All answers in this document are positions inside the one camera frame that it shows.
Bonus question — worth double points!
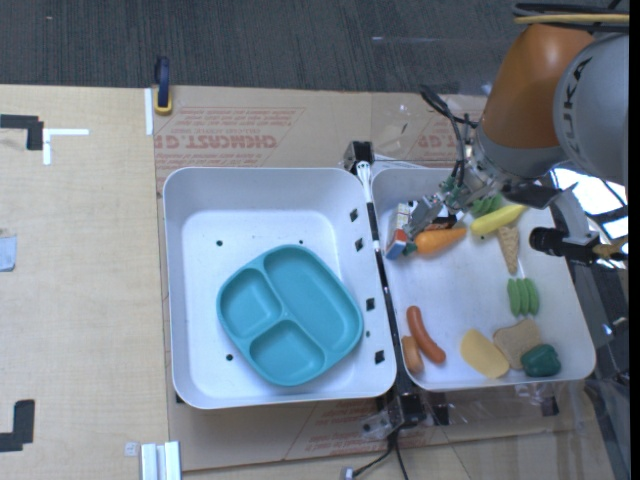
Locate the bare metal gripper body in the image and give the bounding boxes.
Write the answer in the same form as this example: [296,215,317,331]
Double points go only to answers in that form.
[412,159,504,225]

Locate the orange carrot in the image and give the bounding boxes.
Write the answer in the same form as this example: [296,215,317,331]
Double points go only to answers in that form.
[402,226,468,257]

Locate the small white carton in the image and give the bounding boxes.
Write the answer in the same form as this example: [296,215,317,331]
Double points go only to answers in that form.
[383,202,417,261]

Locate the green ribbed vegetable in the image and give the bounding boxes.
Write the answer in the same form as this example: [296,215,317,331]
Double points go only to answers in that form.
[471,194,503,217]

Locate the yellow banana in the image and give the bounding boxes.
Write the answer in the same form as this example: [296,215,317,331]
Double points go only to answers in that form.
[469,203,529,236]

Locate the thin black and white rod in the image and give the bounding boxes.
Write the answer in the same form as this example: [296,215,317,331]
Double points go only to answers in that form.
[357,161,402,400]

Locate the tan ice cream cone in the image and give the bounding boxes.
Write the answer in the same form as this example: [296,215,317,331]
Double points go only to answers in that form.
[496,222,522,276]

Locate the white plastic tray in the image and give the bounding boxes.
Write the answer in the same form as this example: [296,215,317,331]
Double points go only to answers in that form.
[370,166,598,393]
[162,166,399,411]

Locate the long orange sausage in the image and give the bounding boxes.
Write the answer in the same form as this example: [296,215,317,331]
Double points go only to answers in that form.
[405,305,448,366]

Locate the green pea pods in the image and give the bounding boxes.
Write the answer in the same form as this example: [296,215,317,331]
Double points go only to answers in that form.
[506,277,542,318]

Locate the short orange sausage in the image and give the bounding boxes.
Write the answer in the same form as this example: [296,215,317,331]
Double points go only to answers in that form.
[400,335,426,375]

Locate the teal divided plate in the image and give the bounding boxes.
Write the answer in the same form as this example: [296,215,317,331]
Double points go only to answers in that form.
[215,244,365,388]

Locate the yellow potato chip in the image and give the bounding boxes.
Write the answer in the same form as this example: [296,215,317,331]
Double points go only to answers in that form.
[459,328,511,381]

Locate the brown bread slice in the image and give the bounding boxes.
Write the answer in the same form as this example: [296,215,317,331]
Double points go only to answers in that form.
[492,317,543,371]

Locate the green bell pepper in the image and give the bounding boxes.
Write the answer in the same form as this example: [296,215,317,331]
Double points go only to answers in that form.
[520,343,563,379]

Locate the brown cardboard board red print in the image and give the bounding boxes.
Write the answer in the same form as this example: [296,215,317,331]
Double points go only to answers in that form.
[152,85,601,472]

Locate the black block with thin wires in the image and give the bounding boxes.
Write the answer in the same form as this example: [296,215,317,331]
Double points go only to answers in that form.
[343,140,376,172]
[394,392,427,427]

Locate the black cylinder on white bracket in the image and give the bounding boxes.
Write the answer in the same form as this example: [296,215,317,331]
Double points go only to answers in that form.
[528,186,603,265]

